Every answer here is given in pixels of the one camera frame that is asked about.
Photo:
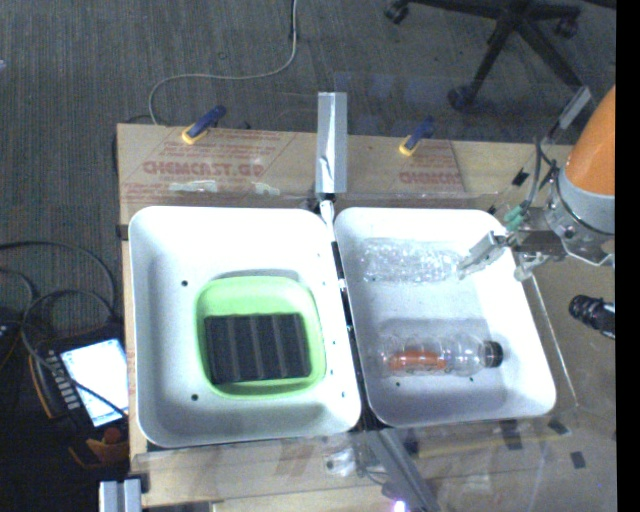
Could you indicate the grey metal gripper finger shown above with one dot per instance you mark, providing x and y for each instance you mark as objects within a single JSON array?
[
  {"x": 481, "y": 264},
  {"x": 484, "y": 246}
]

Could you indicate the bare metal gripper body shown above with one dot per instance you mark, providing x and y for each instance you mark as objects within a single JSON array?
[{"x": 542, "y": 240}]

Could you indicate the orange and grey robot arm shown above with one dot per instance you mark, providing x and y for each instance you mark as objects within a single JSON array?
[{"x": 592, "y": 165}]

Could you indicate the crumpled clear plastic bottle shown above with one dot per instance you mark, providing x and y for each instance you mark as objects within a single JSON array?
[{"x": 405, "y": 261}]

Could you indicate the white plastic tray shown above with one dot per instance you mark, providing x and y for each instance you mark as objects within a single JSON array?
[
  {"x": 165, "y": 320},
  {"x": 510, "y": 350}
]

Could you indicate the clear bottle orange label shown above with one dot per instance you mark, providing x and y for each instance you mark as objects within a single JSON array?
[{"x": 425, "y": 357}]

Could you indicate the brown cardboard board red print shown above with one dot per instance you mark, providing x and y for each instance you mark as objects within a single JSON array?
[{"x": 300, "y": 160}]

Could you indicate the black office chair base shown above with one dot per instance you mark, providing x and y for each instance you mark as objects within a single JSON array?
[{"x": 515, "y": 30}]

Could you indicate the black ribbed rectangular block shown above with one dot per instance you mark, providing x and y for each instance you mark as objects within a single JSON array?
[{"x": 257, "y": 347}]

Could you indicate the green plate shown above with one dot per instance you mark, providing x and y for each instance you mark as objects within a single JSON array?
[{"x": 210, "y": 305}]

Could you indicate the black cylinder on white bracket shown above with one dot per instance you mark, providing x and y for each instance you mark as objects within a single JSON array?
[{"x": 590, "y": 309}]

